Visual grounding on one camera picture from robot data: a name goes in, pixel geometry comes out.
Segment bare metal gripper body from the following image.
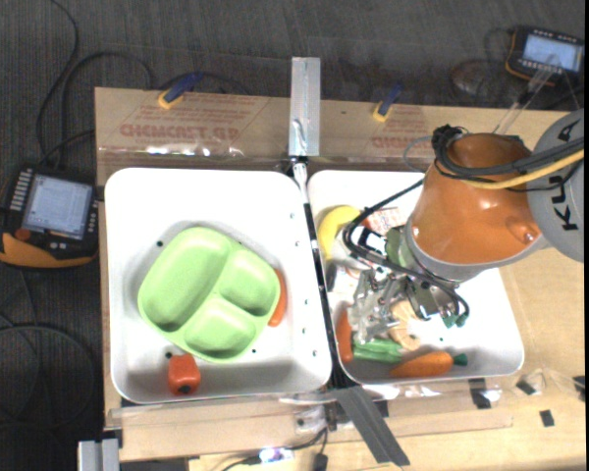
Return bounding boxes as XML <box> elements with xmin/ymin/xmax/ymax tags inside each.
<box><xmin>353</xmin><ymin>266</ymin><xmax>462</xmax><ymax>321</ymax></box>

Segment orange toy sausage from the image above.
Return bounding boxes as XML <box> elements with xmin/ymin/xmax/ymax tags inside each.
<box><xmin>335</xmin><ymin>308</ymin><xmax>355</xmax><ymax>365</ymax></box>
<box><xmin>267</xmin><ymin>268</ymin><xmax>290</xmax><ymax>329</ymax></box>

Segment beige toy biscuit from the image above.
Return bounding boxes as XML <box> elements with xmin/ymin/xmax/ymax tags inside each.
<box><xmin>389</xmin><ymin>300</ymin><xmax>424</xmax><ymax>353</ymax></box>

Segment green toy bean pod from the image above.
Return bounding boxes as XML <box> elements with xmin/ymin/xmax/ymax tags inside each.
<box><xmin>350</xmin><ymin>339</ymin><xmax>405</xmax><ymax>365</ymax></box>

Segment pale green toy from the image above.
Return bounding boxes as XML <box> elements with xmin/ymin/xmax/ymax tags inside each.
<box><xmin>384</xmin><ymin>227</ymin><xmax>414</xmax><ymax>270</ymax></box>

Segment orange carrot with green top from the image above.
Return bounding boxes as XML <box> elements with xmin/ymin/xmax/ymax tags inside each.
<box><xmin>388</xmin><ymin>350</ymin><xmax>469</xmax><ymax>380</ymax></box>

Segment white plastic tray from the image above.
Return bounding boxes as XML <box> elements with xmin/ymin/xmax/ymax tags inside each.
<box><xmin>306</xmin><ymin>169</ymin><xmax>526</xmax><ymax>388</ymax></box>
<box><xmin>103</xmin><ymin>167</ymin><xmax>334</xmax><ymax>405</ymax></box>

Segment white packet with red print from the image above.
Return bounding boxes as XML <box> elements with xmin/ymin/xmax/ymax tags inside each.
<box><xmin>360</xmin><ymin>206</ymin><xmax>404</xmax><ymax>234</ymax></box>

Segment yellow banana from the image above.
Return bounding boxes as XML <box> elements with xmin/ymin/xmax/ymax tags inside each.
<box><xmin>316</xmin><ymin>204</ymin><xmax>362</xmax><ymax>265</ymax></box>

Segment green divided plate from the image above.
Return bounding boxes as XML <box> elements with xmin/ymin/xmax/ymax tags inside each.
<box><xmin>136</xmin><ymin>226</ymin><xmax>283</xmax><ymax>364</ymax></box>

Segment brown cardboard board, red print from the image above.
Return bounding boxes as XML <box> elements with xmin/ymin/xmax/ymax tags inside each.
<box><xmin>93</xmin><ymin>85</ymin><xmax>586</xmax><ymax>462</ymax></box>

